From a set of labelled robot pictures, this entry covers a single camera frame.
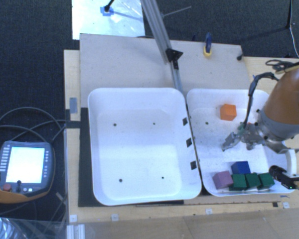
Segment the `blue clamp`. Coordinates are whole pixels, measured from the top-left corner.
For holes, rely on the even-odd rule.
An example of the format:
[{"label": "blue clamp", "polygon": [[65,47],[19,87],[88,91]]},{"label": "blue clamp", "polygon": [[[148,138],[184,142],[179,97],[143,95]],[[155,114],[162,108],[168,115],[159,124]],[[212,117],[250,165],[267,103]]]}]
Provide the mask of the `blue clamp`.
[{"label": "blue clamp", "polygon": [[204,46],[204,55],[209,57],[211,55],[211,34],[208,32],[206,34],[206,45]]},{"label": "blue clamp", "polygon": [[106,12],[106,11],[105,11],[105,6],[103,6],[103,7],[100,7],[100,11],[101,11],[101,14],[102,14],[103,16],[111,16],[111,15],[114,14],[114,10],[113,10],[112,7],[110,7],[109,11]]}]

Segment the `black bracket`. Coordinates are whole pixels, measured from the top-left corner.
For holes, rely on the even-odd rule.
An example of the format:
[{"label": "black bracket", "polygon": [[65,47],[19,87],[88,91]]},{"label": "black bracket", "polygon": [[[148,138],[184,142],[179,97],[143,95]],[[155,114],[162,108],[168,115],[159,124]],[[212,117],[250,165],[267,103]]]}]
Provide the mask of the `black bracket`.
[{"label": "black bracket", "polygon": [[181,57],[181,55],[183,55],[183,52],[168,48],[168,49],[166,49],[166,55],[167,55],[168,61],[173,62],[174,69],[178,70],[179,67],[178,67],[177,61]]}]

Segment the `white screen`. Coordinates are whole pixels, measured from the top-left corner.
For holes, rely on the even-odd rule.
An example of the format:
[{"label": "white screen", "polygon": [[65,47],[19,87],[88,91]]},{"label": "white screen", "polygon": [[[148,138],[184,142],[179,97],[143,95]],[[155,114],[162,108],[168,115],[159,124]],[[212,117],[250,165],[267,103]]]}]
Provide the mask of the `white screen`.
[{"label": "white screen", "polygon": [[6,182],[41,183],[44,148],[12,147]]}]

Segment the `black carpet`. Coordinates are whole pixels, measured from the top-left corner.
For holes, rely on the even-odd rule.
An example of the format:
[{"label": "black carpet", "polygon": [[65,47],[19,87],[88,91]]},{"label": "black carpet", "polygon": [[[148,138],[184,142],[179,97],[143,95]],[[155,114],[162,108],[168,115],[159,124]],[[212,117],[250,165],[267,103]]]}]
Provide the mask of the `black carpet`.
[{"label": "black carpet", "polygon": [[[290,0],[157,0],[163,14],[191,9],[164,18],[171,39],[204,41],[211,32],[216,43],[240,44],[246,56],[296,57],[287,23]],[[294,0],[293,32],[299,52],[299,0]],[[63,50],[79,49],[72,40],[71,0],[0,0],[0,116],[24,106],[44,109],[65,118]],[[151,35],[145,20],[146,35]],[[33,126],[45,118],[16,113],[2,123]],[[56,128],[42,130],[52,139]],[[10,137],[0,131],[0,144]],[[0,205],[3,217],[58,220],[65,208],[56,193],[65,195],[63,139],[55,144],[57,174],[50,194],[23,205]]]}]

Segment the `white tray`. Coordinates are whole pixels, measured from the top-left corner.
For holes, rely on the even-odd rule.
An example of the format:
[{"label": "white tray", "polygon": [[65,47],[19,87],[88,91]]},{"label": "white tray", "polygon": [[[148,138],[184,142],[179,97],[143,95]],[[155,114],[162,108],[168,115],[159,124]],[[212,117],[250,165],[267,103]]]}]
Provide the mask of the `white tray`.
[{"label": "white tray", "polygon": [[[256,90],[251,108],[249,122],[257,121],[257,109],[261,109],[268,99],[266,92]],[[220,108],[223,104],[236,105],[237,117],[233,121],[220,119]],[[286,156],[278,155],[266,146],[257,145],[253,150],[247,150],[246,144],[240,142],[224,152],[221,144],[230,132],[236,132],[239,123],[244,121],[248,104],[247,90],[215,90],[193,89],[187,95],[187,105],[203,184],[206,190],[215,196],[231,196],[261,193],[290,193],[281,183],[268,190],[229,191],[228,188],[217,190],[212,177],[217,172],[230,171],[236,161],[247,160],[251,172],[265,173],[272,165],[287,168]]]},{"label": "white tray", "polygon": [[88,97],[93,191],[108,206],[195,198],[201,191],[184,96],[102,88]]}]

